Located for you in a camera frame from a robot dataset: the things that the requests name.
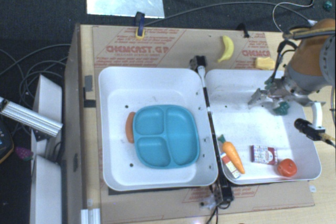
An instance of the carrot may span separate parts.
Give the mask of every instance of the carrot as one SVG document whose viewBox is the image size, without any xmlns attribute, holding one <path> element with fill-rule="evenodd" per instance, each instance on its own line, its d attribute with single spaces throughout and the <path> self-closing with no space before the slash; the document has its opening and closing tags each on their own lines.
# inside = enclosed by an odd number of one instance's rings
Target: carrot
<svg viewBox="0 0 336 224">
<path fill-rule="evenodd" d="M 244 174 L 245 170 L 242 164 L 242 161 L 240 160 L 240 157 L 238 155 L 238 152 L 235 148 L 235 146 L 231 143 L 225 140 L 224 136 L 220 136 L 220 139 L 218 139 L 223 142 L 222 149 L 226 153 L 226 155 L 229 157 L 231 162 L 236 166 L 237 170 Z"/>
</svg>

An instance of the tomato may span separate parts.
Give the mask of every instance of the tomato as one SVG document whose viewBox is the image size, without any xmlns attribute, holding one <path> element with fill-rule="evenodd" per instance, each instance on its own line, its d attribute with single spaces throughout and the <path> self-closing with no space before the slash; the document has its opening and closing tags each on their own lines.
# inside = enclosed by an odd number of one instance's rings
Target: tomato
<svg viewBox="0 0 336 224">
<path fill-rule="evenodd" d="M 295 162 L 291 159 L 284 159 L 278 165 L 278 172 L 282 176 L 291 177 L 295 175 L 297 171 L 298 168 L 296 167 Z"/>
</svg>

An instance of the black device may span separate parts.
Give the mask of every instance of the black device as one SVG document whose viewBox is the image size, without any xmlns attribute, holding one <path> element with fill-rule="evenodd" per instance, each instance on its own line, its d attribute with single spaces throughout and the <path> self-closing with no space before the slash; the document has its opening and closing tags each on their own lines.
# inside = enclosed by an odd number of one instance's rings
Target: black device
<svg viewBox="0 0 336 224">
<path fill-rule="evenodd" d="M 14 150 L 12 137 L 5 124 L 0 120 L 0 163 L 2 163 Z"/>
</svg>

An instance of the white cable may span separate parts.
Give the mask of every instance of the white cable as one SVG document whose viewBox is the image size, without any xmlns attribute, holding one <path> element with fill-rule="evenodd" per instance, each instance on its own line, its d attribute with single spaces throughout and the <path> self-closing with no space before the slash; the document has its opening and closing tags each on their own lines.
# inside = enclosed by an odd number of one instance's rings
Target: white cable
<svg viewBox="0 0 336 224">
<path fill-rule="evenodd" d="M 312 7 L 315 3 L 315 0 L 311 0 L 311 3 L 309 5 L 299 5 L 299 4 L 295 4 L 295 3 L 291 3 L 291 2 L 281 2 L 281 3 L 278 3 L 274 9 L 273 9 L 273 12 L 272 12 L 272 19 L 273 19 L 273 22 L 275 24 L 275 26 L 279 29 L 280 32 L 283 32 L 280 28 L 280 26 L 277 24 L 277 22 L 275 21 L 275 16 L 274 16 L 274 13 L 275 13 L 275 10 L 278 6 L 280 5 L 284 5 L 284 4 L 287 4 L 287 5 L 293 5 L 293 6 L 297 6 L 297 7 L 304 7 L 304 8 L 309 8 L 309 7 Z M 311 25 L 314 25 L 316 23 L 316 21 L 314 20 L 309 20 L 308 21 Z"/>
</svg>

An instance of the blue divided plate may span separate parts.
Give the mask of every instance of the blue divided plate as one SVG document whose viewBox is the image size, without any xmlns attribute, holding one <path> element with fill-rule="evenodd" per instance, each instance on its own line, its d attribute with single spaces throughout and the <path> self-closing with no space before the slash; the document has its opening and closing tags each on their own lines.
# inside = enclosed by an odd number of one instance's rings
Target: blue divided plate
<svg viewBox="0 0 336 224">
<path fill-rule="evenodd" d="M 139 160 L 152 168 L 185 167 L 200 154 L 194 117 L 181 106 L 140 109 L 133 119 L 133 135 Z"/>
</svg>

